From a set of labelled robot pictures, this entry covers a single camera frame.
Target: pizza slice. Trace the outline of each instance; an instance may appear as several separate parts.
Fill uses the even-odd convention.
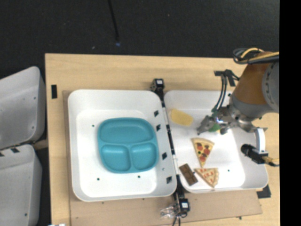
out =
[[[218,183],[219,172],[217,168],[196,168],[194,170],[209,186],[215,187]]]
[[[214,143],[204,138],[193,138],[191,140],[197,153],[200,165],[203,167],[212,151]]]

